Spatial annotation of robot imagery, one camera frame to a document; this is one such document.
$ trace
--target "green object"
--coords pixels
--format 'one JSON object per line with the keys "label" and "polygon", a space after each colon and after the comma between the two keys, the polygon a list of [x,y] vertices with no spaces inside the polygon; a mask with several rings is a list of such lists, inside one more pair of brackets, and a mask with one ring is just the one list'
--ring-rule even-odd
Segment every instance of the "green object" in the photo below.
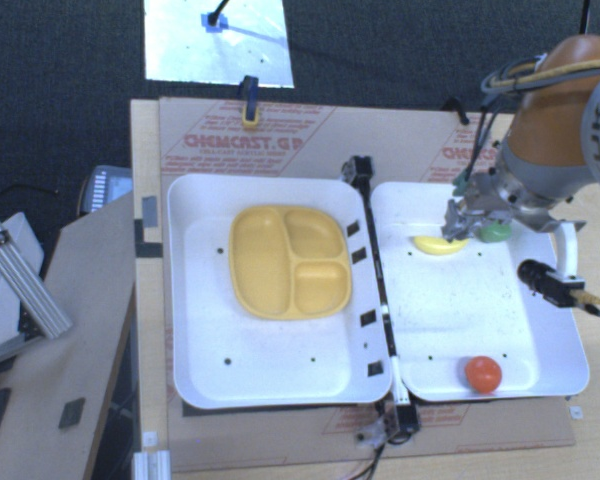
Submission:
{"label": "green object", "polygon": [[467,170],[462,169],[462,172],[456,176],[456,178],[451,182],[451,184],[456,187],[453,191],[453,195],[455,197],[461,197],[467,190],[467,185],[469,182],[466,180]]}
{"label": "green object", "polygon": [[511,237],[511,226],[494,222],[478,231],[478,238],[485,243],[504,242]]}

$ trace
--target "yellow clip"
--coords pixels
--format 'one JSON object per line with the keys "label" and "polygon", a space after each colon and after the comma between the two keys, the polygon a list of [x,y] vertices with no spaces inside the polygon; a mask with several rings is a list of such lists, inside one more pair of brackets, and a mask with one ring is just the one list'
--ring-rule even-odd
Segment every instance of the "yellow clip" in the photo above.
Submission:
{"label": "yellow clip", "polygon": [[256,108],[256,113],[253,116],[253,121],[249,121],[247,119],[247,106],[245,105],[244,107],[242,107],[242,126],[244,128],[253,129],[256,126],[258,126],[259,122],[260,122],[260,109],[259,108]]}

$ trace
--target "wooden table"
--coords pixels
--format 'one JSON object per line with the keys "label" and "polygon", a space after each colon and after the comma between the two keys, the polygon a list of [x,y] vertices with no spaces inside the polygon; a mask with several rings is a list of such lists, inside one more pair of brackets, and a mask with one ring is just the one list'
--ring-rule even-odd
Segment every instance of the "wooden table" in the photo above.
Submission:
{"label": "wooden table", "polygon": [[[355,118],[355,109],[349,109]],[[400,112],[362,110],[368,126],[389,126],[400,117]],[[420,113],[423,129],[433,113]],[[502,116],[494,126],[494,137],[503,136],[511,116]],[[136,222],[142,222],[143,199],[150,195],[158,198],[160,205],[160,143],[159,104],[156,101],[134,101],[131,106],[132,150],[134,170],[134,197]],[[375,158],[373,138],[369,138],[368,151]],[[334,158],[317,158],[317,162],[340,162],[343,158],[334,152]],[[392,160],[400,165],[400,159]],[[300,165],[288,175],[300,175]],[[586,219],[588,225],[579,234],[580,274],[588,281],[587,288],[600,296],[600,188],[587,187],[570,205],[562,205],[554,215],[562,218]],[[140,242],[162,242],[160,212],[155,225],[140,227]],[[140,368],[141,430],[145,435],[143,450],[152,452],[166,449],[166,370],[164,336],[163,265],[160,257],[138,258],[136,280],[138,296],[138,334]],[[589,360],[591,380],[588,388],[573,397],[568,406],[582,411],[582,419],[572,421],[576,437],[573,447],[514,450],[474,454],[454,454],[435,457],[387,458],[380,461],[375,478],[393,479],[504,479],[504,478],[600,478],[600,319],[584,312],[576,312],[576,320]],[[212,479],[345,479],[364,467],[364,462],[334,462],[308,465],[289,465],[265,468],[232,469],[178,473],[178,480]]]}

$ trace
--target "white tray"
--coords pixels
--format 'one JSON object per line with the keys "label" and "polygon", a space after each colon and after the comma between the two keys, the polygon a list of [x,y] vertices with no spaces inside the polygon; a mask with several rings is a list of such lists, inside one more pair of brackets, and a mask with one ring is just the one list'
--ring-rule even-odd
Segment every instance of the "white tray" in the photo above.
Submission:
{"label": "white tray", "polygon": [[[589,368],[570,309],[533,296],[517,277],[532,258],[555,265],[551,237],[514,223],[510,240],[471,240],[460,252],[431,256],[415,235],[440,236],[453,187],[384,183],[372,194],[380,255],[401,375],[430,401],[573,395]],[[473,391],[464,365],[477,355],[503,371],[493,394]]]}
{"label": "white tray", "polygon": [[[180,396],[206,408],[368,403],[391,384],[375,271],[359,194],[340,181],[190,174],[167,196],[173,295],[174,379]],[[352,295],[340,312],[311,320],[267,320],[237,301],[229,270],[236,215],[263,204],[299,205],[331,215],[349,253]],[[361,325],[375,310],[376,320]],[[369,375],[373,365],[381,373]]]}

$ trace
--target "yellow plate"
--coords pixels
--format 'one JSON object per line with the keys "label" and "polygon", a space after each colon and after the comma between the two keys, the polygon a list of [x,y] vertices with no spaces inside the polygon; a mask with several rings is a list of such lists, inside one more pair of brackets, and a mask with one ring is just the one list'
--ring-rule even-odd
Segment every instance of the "yellow plate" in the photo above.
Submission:
{"label": "yellow plate", "polygon": [[236,297],[254,315],[299,320],[332,315],[351,296],[347,244],[326,213],[254,206],[231,225],[229,265]]}

